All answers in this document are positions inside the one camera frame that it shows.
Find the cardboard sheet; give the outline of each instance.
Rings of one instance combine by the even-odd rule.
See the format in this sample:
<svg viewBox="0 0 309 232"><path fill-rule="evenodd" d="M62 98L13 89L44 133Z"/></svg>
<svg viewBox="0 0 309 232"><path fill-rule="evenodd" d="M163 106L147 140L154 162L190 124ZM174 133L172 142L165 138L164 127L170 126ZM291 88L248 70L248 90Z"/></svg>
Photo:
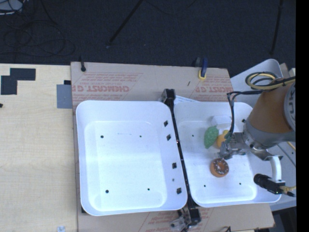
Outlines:
<svg viewBox="0 0 309 232"><path fill-rule="evenodd" d="M72 105L78 227L80 232L172 231L169 222L178 217L177 211L141 212L95 217L82 212L80 202L78 143L76 133L77 105L86 100L158 101L164 89L174 89L176 95L196 101L225 102L226 93L233 91L227 69L207 68L206 79L200 80L200 68L176 66L149 66L85 62L71 63ZM199 208L202 221L189 231L233 231L274 226L267 203L216 208Z"/></svg>

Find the yellow cable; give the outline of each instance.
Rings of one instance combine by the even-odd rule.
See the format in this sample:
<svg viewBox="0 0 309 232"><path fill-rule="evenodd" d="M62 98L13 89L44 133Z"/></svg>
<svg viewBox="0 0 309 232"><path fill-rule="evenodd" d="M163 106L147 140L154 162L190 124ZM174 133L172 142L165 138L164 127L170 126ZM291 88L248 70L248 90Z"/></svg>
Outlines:
<svg viewBox="0 0 309 232"><path fill-rule="evenodd" d="M293 150L296 151L296 147L295 147L293 144L291 144L291 142L287 142L287 143L288 143L288 145L289 145Z"/></svg>
<svg viewBox="0 0 309 232"><path fill-rule="evenodd" d="M288 80L286 82L283 82L283 83L278 83L278 84L273 84L273 85L269 85L269 86L259 86L259 85L255 85L255 84L252 84L251 83L251 80L257 76L266 76L266 77L269 77L271 78L272 80L275 80L276 77L272 74L268 74L268 73L254 73L252 75L249 75L246 79L246 83L247 85L249 85L250 87L252 88L255 88L255 89L260 89L260 90L269 90L269 89L274 89L274 88L278 88L278 87L281 87L283 85L287 85L289 83L293 83L295 82L295 78L291 79L291 80Z"/></svg>
<svg viewBox="0 0 309 232"><path fill-rule="evenodd" d="M292 187L287 187L287 186L279 186L280 189L282 189L284 192L289 192L289 191L293 191L296 189L296 186L292 186Z"/></svg>

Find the black cord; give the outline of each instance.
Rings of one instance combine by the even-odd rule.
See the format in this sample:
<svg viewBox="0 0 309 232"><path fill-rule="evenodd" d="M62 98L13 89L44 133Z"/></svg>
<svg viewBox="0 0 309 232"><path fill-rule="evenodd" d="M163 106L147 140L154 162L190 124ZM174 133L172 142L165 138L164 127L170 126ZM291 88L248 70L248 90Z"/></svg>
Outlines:
<svg viewBox="0 0 309 232"><path fill-rule="evenodd" d="M231 226L228 226L228 228L225 232L231 232Z"/></svg>
<svg viewBox="0 0 309 232"><path fill-rule="evenodd" d="M183 11L187 10L188 8L190 8L197 0L193 0L186 8L184 8L183 10L179 10L178 12L176 13L169 13L169 12L166 12L164 10L161 10L159 7L157 7L156 5L152 4L151 2L149 2L148 0L145 0L148 4L150 4L151 6L155 7L157 10L159 10L160 12L162 13L165 13L167 15L177 15L179 13L182 13Z"/></svg>
<svg viewBox="0 0 309 232"><path fill-rule="evenodd" d="M23 3L22 11L18 11L15 15L10 16L11 22L5 21L5 24L11 28L3 35L5 44L12 47L12 50L0 52L0 54L14 54L14 62L18 54L33 57L50 57L68 56L75 52L75 44L66 39L63 32L57 26L57 23L49 15L42 0L31 0L33 8L30 9L28 2ZM38 9L39 1L46 13L48 19L34 19ZM37 34L36 27L46 29L46 37Z"/></svg>
<svg viewBox="0 0 309 232"><path fill-rule="evenodd" d="M288 195L288 196L290 196L290 197L296 197L296 195L295 195L294 193L290 192L290 191L287 192L286 195Z"/></svg>
<svg viewBox="0 0 309 232"><path fill-rule="evenodd" d="M255 95L255 94L261 94L262 92L263 92L263 90L249 90L249 91L243 91L243 92L233 91L233 92L227 93L227 99L228 99L228 102L229 102L230 107L231 107L232 122L231 122L231 128L229 130L229 133L225 136L225 138L230 137L234 132L234 124L235 124L234 99L236 98L236 96L238 96L238 95Z"/></svg>
<svg viewBox="0 0 309 232"><path fill-rule="evenodd" d="M0 4L6 3L6 2L7 2L8 6L9 6L11 9L10 9L10 10L2 10L2 9L0 9L0 14L2 14L2 15L11 15L11 14L13 14L13 13L20 12L20 10L22 9L22 6L21 6L19 9L14 9L14 8L12 7L12 5L11 5L11 0L3 0L3 1L0 2Z"/></svg>
<svg viewBox="0 0 309 232"><path fill-rule="evenodd" d="M254 83L251 83L251 81L255 78L255 77L259 77L259 76L267 76L266 78L260 78L259 80L255 81ZM296 79L295 76L292 77L288 77L288 78L283 78L278 80L277 76L271 72L255 72L252 73L250 75L248 75L245 79L245 82L247 85L249 85L251 87L251 89L257 89L257 90L268 90L270 91L271 88L273 87L273 89L276 89L280 86L285 86L287 83L292 82ZM252 85L256 86L255 84L263 81L263 80L271 80L272 82L270 82L269 84L266 85L259 85L258 88L253 87Z"/></svg>
<svg viewBox="0 0 309 232"><path fill-rule="evenodd" d="M252 84L256 85L257 83L261 82L261 81L272 81L273 79L271 79L270 77L265 77L265 78L261 78L259 80L254 81Z"/></svg>

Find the black tape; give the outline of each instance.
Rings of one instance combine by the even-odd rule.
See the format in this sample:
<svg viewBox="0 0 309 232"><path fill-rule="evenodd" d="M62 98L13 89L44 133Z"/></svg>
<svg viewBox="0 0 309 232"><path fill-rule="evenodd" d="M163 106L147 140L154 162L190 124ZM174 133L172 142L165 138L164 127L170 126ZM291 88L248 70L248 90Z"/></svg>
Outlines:
<svg viewBox="0 0 309 232"><path fill-rule="evenodd" d="M1 95L17 95L17 81L35 81L35 69L11 68L1 76Z"/></svg>

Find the black floor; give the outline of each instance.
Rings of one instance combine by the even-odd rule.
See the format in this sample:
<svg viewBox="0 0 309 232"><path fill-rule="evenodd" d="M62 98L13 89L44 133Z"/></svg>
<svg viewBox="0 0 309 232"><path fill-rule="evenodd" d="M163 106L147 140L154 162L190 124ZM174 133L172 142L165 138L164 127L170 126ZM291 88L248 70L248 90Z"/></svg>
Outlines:
<svg viewBox="0 0 309 232"><path fill-rule="evenodd" d="M0 10L0 63L192 66L207 57L231 77L269 58L295 68L296 0L283 0L273 54L280 0L142 0L114 38L140 0L20 1L21 12Z"/></svg>

